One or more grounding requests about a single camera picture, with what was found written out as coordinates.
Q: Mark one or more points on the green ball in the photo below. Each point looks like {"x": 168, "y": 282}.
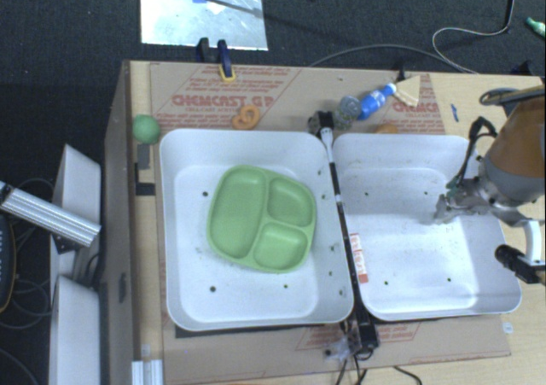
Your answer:
{"x": 146, "y": 129}

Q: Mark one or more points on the green bottle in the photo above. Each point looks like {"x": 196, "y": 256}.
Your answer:
{"x": 536, "y": 26}

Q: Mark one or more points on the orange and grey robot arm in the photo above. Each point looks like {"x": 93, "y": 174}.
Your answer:
{"x": 522, "y": 140}

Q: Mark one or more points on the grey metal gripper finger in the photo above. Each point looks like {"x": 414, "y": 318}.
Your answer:
{"x": 440, "y": 208}
{"x": 452, "y": 211}

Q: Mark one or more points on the black cylinder on white bracket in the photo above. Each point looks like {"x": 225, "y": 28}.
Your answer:
{"x": 518, "y": 263}

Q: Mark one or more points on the white plastic tray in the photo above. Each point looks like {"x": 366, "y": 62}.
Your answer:
{"x": 256, "y": 298}
{"x": 418, "y": 264}

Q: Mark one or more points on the orange and white packet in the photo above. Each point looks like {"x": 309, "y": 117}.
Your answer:
{"x": 359, "y": 259}

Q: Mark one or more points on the brown cardboard board red print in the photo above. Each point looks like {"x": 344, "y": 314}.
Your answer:
{"x": 290, "y": 93}

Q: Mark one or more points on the yellow pizza slice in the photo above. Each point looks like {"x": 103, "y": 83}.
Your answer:
{"x": 408, "y": 91}

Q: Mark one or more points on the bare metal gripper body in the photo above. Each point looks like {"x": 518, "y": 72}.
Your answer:
{"x": 478, "y": 196}

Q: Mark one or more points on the green divided plate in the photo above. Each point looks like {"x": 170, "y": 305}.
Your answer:
{"x": 256, "y": 221}

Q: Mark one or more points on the thin black and white rod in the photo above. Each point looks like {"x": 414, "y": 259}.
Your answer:
{"x": 341, "y": 208}

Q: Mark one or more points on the orange bread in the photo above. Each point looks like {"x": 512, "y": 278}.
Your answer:
{"x": 386, "y": 129}

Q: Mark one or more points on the orange pretzel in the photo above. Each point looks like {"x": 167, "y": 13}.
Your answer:
{"x": 246, "y": 118}

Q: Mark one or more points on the blue bottle white cap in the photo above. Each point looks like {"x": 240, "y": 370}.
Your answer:
{"x": 373, "y": 102}

